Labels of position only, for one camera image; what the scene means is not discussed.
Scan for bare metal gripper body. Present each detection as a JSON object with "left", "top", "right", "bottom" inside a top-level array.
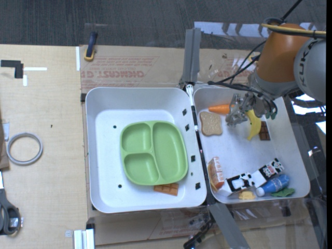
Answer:
[{"left": 245, "top": 93, "right": 276, "bottom": 119}]

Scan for orange carrot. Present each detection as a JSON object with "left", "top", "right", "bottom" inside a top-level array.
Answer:
[{"left": 207, "top": 104, "right": 232, "bottom": 115}]

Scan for yellow banana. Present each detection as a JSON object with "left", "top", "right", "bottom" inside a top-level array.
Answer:
[{"left": 244, "top": 108, "right": 262, "bottom": 142}]

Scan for brown bread slice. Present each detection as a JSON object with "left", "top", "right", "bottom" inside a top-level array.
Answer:
[{"left": 199, "top": 110, "right": 224, "bottom": 137}]

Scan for dark brown chocolate bar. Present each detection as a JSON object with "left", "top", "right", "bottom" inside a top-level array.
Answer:
[{"left": 259, "top": 121, "right": 271, "bottom": 142}]

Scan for white plastic tray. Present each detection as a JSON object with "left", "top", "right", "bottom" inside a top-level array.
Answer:
[
  {"left": 193, "top": 87, "right": 311, "bottom": 205},
  {"left": 85, "top": 87, "right": 208, "bottom": 214}
]

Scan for orange juice carton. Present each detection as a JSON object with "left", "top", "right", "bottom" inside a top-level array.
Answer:
[{"left": 207, "top": 156, "right": 226, "bottom": 193}]

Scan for cow print milk carton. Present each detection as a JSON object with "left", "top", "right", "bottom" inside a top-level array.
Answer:
[{"left": 224, "top": 157, "right": 285, "bottom": 198}]

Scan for small yellow toy food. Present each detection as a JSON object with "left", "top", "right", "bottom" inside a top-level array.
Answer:
[{"left": 238, "top": 190, "right": 257, "bottom": 200}]

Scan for blue bottle white cap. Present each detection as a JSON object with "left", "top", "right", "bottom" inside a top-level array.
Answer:
[{"left": 255, "top": 174, "right": 291, "bottom": 198}]

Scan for green divided plate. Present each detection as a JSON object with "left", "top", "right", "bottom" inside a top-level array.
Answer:
[{"left": 119, "top": 120, "right": 189, "bottom": 186}]

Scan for green lettuce leaf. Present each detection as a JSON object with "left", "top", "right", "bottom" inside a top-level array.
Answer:
[{"left": 270, "top": 187, "right": 296, "bottom": 198}]

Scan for orange chocolate bar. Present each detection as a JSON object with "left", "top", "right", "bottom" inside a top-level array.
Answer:
[{"left": 153, "top": 183, "right": 180, "bottom": 197}]

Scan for brown cardboard board red print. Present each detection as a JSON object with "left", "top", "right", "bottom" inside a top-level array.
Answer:
[{"left": 78, "top": 44, "right": 313, "bottom": 246}]

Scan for grey tape roll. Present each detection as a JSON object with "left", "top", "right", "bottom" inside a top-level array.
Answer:
[{"left": 6, "top": 132, "right": 44, "bottom": 166}]

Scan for grey handled scissors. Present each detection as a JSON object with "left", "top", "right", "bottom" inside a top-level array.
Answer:
[{"left": 0, "top": 170, "right": 22, "bottom": 236}]

